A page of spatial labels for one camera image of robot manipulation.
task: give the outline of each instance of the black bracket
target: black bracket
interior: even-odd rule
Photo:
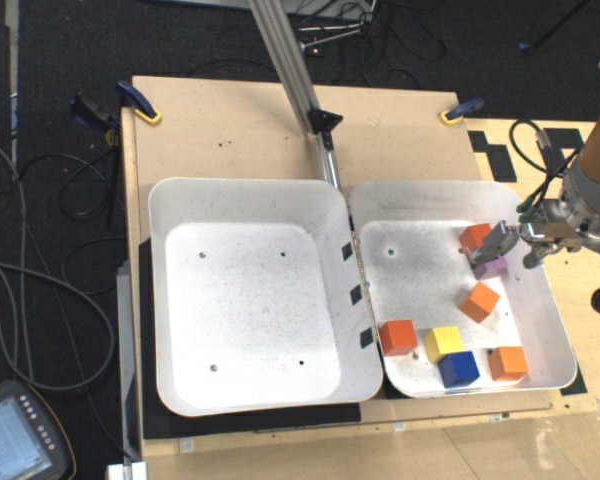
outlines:
[[[343,117],[320,109],[309,110],[307,116],[309,117],[313,133],[316,135],[321,133],[325,149],[333,151],[331,131],[342,122]]]

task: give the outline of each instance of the block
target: block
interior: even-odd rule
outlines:
[[[480,377],[473,352],[448,354],[438,362],[438,368],[447,389],[468,386]]]
[[[447,354],[464,351],[460,331],[455,325],[431,329],[424,337],[424,346],[427,349],[429,361],[434,364]]]
[[[487,318],[500,300],[500,295],[482,281],[478,281],[458,308],[477,323]]]
[[[494,381],[519,380],[529,372],[522,347],[498,347],[487,359]]]
[[[491,224],[489,223],[467,226],[460,235],[460,245],[462,245],[465,254],[480,247],[482,240],[489,233],[491,233]]]
[[[478,265],[473,269],[473,275],[478,281],[482,279],[491,279],[501,276],[507,270],[507,260],[504,256],[500,256],[495,260],[487,261],[482,265]]]
[[[403,356],[418,346],[411,320],[390,320],[380,328],[380,345],[385,356]]]

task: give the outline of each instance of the blue clamp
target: blue clamp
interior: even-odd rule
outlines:
[[[482,98],[473,98],[460,103],[456,108],[443,112],[440,114],[440,120],[445,125],[452,126],[462,121],[467,114],[480,110],[482,107],[484,107],[484,100]]]
[[[160,111],[154,108],[147,98],[129,82],[120,80],[116,84],[116,92],[122,96],[123,104],[133,107],[136,115],[143,121],[155,126],[162,120]]]

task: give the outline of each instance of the purple block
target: purple block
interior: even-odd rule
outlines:
[[[498,277],[503,274],[505,270],[507,270],[507,260],[504,256],[499,256],[495,260],[478,265],[473,269],[473,275],[476,276],[478,281],[481,281],[482,279]]]

